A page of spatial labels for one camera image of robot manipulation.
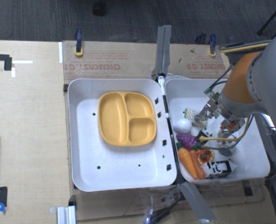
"wooden table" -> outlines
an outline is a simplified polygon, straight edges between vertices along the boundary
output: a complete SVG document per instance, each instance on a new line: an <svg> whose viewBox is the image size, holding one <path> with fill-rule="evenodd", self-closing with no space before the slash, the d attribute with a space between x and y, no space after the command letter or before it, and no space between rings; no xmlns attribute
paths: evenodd
<svg viewBox="0 0 276 224"><path fill-rule="evenodd" d="M54 224L52 207L67 206L70 179L63 65L58 42L0 41L0 54L16 64L15 77L0 61L0 187L8 187L6 213L0 224ZM219 220L275 223L269 193L261 202L218 206ZM174 211L162 224L198 223L192 210ZM141 223L141 216L81 223Z"/></svg>

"black tape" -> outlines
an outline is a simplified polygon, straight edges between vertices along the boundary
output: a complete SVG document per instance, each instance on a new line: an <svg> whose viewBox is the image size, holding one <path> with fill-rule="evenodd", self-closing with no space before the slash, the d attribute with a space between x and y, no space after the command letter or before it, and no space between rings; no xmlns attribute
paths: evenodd
<svg viewBox="0 0 276 224"><path fill-rule="evenodd" d="M0 61L4 61L4 70L12 69L12 57L9 55L0 54Z"/></svg>
<svg viewBox="0 0 276 224"><path fill-rule="evenodd" d="M0 203L3 203L7 207L7 187L0 187Z"/></svg>
<svg viewBox="0 0 276 224"><path fill-rule="evenodd" d="M166 112L166 113L169 113L169 110L168 110L168 102L167 102L167 98L166 98L165 95L163 95L163 100L164 100L165 112Z"/></svg>

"orange food item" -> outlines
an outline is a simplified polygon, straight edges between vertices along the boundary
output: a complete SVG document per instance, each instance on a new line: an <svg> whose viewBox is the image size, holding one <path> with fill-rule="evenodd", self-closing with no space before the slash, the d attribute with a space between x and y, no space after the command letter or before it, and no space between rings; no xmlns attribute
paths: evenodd
<svg viewBox="0 0 276 224"><path fill-rule="evenodd" d="M214 152L208 148L197 149L197 156L199 163L202 165L213 160Z"/></svg>
<svg viewBox="0 0 276 224"><path fill-rule="evenodd" d="M181 142L178 142L176 145L178 148L178 157L180 161L186 170L188 170L189 173L193 176L193 178L198 179L198 175L189 151L181 146Z"/></svg>
<svg viewBox="0 0 276 224"><path fill-rule="evenodd" d="M201 168L201 165L200 165L200 163L198 161L197 152L194 149L192 149L190 151L190 155L191 155L192 161L194 163L194 167L195 167L195 170L197 172L198 178L199 179L205 179L205 172Z"/></svg>

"blue object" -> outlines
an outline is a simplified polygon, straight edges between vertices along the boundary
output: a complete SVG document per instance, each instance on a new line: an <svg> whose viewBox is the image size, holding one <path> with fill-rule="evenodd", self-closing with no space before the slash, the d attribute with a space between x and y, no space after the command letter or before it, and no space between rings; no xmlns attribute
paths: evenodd
<svg viewBox="0 0 276 224"><path fill-rule="evenodd" d="M75 39L77 40L76 51L81 52L82 48L82 29L77 28Z"/></svg>
<svg viewBox="0 0 276 224"><path fill-rule="evenodd" d="M211 34L209 36L209 44L210 44L210 53L214 54L216 50L216 35Z"/></svg>
<svg viewBox="0 0 276 224"><path fill-rule="evenodd" d="M5 213L5 205L4 203L0 203L0 211Z"/></svg>

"chair wheel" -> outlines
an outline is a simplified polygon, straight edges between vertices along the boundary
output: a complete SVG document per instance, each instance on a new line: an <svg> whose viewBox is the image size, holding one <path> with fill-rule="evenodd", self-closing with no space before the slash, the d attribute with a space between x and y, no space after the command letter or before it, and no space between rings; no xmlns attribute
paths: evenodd
<svg viewBox="0 0 276 224"><path fill-rule="evenodd" d="M106 5L101 2L96 2L93 4L93 14L96 16L103 16L106 14Z"/></svg>

